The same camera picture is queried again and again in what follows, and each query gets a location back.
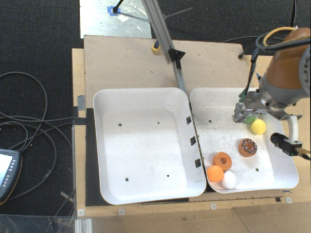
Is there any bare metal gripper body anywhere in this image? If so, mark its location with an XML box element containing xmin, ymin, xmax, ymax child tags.
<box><xmin>240</xmin><ymin>90</ymin><xmax>294</xmax><ymax>118</ymax></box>

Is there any green toy vegetable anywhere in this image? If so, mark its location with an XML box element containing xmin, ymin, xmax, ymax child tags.
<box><xmin>243</xmin><ymin>115</ymin><xmax>259</xmax><ymax>125</ymax></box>

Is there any yellow ball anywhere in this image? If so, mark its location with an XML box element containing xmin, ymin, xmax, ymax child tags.
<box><xmin>251</xmin><ymin>118</ymin><xmax>267</xmax><ymax>135</ymax></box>

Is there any white plastic tray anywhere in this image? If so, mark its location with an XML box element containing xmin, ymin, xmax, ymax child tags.
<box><xmin>93</xmin><ymin>87</ymin><xmax>207</xmax><ymax>205</ymax></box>
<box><xmin>190</xmin><ymin>87</ymin><xmax>300</xmax><ymax>194</ymax></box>

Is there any brown chocolate iced doughnut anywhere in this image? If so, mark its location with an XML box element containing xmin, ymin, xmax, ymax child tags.
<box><xmin>238</xmin><ymin>138</ymin><xmax>258</xmax><ymax>158</ymax></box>

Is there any thin black rod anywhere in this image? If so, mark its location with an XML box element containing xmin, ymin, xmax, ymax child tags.
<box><xmin>188</xmin><ymin>100</ymin><xmax>207</xmax><ymax>179</ymax></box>

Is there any orange doughnut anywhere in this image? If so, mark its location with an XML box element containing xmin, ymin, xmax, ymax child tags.
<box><xmin>212</xmin><ymin>151</ymin><xmax>233</xmax><ymax>172</ymax></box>

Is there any orange ball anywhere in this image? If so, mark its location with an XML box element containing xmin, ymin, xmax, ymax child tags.
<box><xmin>207</xmin><ymin>165</ymin><xmax>225</xmax><ymax>183</ymax></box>

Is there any white ball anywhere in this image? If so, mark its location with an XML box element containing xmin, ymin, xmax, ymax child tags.
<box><xmin>221</xmin><ymin>170</ymin><xmax>238</xmax><ymax>190</ymax></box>

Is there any pale wood board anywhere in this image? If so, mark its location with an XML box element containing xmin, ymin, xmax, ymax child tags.
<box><xmin>72</xmin><ymin>48</ymin><xmax>311</xmax><ymax>218</ymax></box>

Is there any black cylinder on white bracket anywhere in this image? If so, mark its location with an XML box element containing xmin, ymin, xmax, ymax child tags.
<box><xmin>270</xmin><ymin>114</ymin><xmax>303</xmax><ymax>157</ymax></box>

